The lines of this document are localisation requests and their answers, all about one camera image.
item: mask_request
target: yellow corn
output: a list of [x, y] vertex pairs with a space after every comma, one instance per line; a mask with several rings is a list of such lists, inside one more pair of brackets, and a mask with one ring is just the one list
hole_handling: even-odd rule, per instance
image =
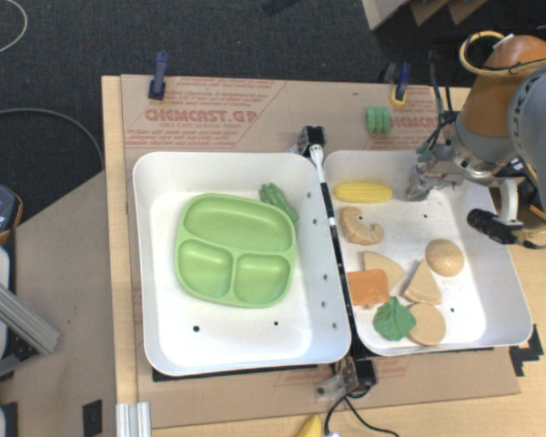
[[386, 202], [392, 198], [392, 188], [378, 182], [340, 183], [334, 194], [345, 202]]

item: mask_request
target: black floor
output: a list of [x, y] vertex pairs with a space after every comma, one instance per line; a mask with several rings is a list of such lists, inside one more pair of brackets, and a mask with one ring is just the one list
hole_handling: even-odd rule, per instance
[[[158, 50], [169, 75], [376, 82], [388, 62], [409, 62], [428, 84], [470, 86], [459, 66], [464, 38], [493, 29], [546, 39], [546, 0], [490, 0], [460, 25], [443, 9], [417, 27], [403, 6], [375, 32], [360, 0], [16, 0], [28, 14], [23, 39], [0, 54], [0, 110], [53, 110], [84, 125], [102, 145], [100, 78], [147, 74]], [[0, 46], [22, 16], [0, 2]], [[78, 128], [43, 114], [0, 116], [0, 182], [32, 217], [100, 169]]]

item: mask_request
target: robotic hand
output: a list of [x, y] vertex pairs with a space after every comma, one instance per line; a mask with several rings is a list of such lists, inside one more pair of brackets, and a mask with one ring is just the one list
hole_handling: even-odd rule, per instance
[[[482, 37], [499, 42], [485, 64], [475, 66], [468, 49]], [[432, 189], [458, 186], [463, 179], [497, 186], [500, 215], [474, 209], [468, 222], [502, 244], [521, 243], [518, 185], [502, 171], [514, 162], [525, 169], [546, 216], [546, 42], [487, 31], [463, 43], [460, 61], [478, 76], [459, 114], [446, 116], [440, 103], [440, 125], [419, 150], [407, 198], [423, 200]], [[439, 132], [444, 144], [437, 143]]]

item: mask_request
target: white tray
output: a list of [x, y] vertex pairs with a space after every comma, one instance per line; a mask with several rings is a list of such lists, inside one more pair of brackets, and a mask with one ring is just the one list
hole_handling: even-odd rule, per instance
[[[438, 309], [447, 324], [440, 345], [424, 347], [408, 339], [384, 339], [372, 325], [378, 306], [354, 306], [360, 340], [369, 350], [385, 356], [525, 342], [531, 335], [531, 316], [510, 253], [467, 223], [473, 208], [495, 213], [490, 192], [483, 186], [464, 182], [455, 189], [433, 190], [425, 201], [408, 202], [405, 193], [416, 158], [410, 151], [339, 151], [330, 154], [324, 164], [336, 221], [339, 222], [344, 207], [356, 206], [367, 222], [384, 228], [384, 240], [371, 246], [350, 243], [339, 228], [346, 271], [364, 269], [362, 251], [378, 252], [411, 270], [424, 258], [432, 239], [450, 239], [465, 255], [465, 267], [456, 277], [445, 278], [433, 272], [442, 293]], [[383, 182], [392, 187], [392, 200], [379, 204], [339, 201], [333, 189], [338, 183], [349, 181]], [[404, 288], [403, 279], [390, 295], [399, 296]], [[409, 305], [401, 296], [399, 300]]]
[[[295, 154], [153, 152], [133, 172], [147, 358], [171, 376], [338, 361], [350, 329], [316, 169]], [[288, 295], [264, 309], [201, 300], [177, 282], [177, 224], [207, 192], [258, 199], [273, 182], [298, 211]]]

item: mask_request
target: blue clamp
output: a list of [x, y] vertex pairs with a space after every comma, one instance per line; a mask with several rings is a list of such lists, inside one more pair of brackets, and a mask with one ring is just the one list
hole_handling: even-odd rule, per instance
[[156, 55], [156, 72], [154, 73], [154, 79], [149, 83], [149, 92], [147, 93], [149, 98], [155, 100], [164, 99], [164, 91], [166, 89], [164, 76], [166, 75], [167, 59], [167, 52], [158, 52]]
[[405, 101], [407, 100], [407, 86], [409, 85], [410, 78], [410, 64], [404, 62], [400, 67], [399, 71], [399, 82], [392, 89], [392, 96], [390, 102], [395, 107], [404, 106]]

